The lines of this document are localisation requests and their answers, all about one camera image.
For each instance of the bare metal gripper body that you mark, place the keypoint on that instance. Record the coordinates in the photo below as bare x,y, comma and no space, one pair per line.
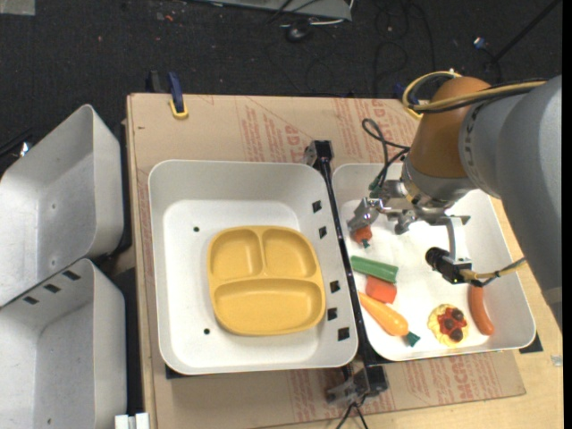
404,201

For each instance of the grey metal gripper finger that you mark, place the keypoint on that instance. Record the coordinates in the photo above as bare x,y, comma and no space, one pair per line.
402,225
364,215

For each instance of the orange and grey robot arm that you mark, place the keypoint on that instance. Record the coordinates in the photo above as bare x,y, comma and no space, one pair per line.
500,150

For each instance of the small orange carrot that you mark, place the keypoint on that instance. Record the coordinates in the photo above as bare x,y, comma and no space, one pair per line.
362,234

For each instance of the thin black rod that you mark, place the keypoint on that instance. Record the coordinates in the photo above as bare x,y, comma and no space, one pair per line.
346,257

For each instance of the green celery stick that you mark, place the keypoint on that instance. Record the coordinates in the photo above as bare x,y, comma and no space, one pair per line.
375,268

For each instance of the orange carrot chunk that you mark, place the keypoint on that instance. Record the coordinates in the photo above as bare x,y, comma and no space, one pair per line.
381,289

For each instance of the long orange carrot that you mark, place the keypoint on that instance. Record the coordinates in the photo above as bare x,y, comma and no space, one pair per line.
384,315

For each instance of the yellow pasta with meatballs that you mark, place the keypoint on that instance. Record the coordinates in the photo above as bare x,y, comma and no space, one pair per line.
447,326

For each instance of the orange sausage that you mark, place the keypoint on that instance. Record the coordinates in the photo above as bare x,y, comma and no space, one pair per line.
480,311

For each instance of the white plastic tray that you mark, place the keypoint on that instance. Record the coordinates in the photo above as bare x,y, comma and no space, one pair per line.
505,293
58,204
187,284
58,355

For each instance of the yellow divided plate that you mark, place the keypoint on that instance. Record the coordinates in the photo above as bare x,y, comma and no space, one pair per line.
268,304

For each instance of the brown cardboard board red print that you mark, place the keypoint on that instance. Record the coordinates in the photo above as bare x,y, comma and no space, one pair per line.
268,123

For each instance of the black cylinder on white bracket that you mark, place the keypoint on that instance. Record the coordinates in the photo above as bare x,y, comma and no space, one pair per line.
449,264

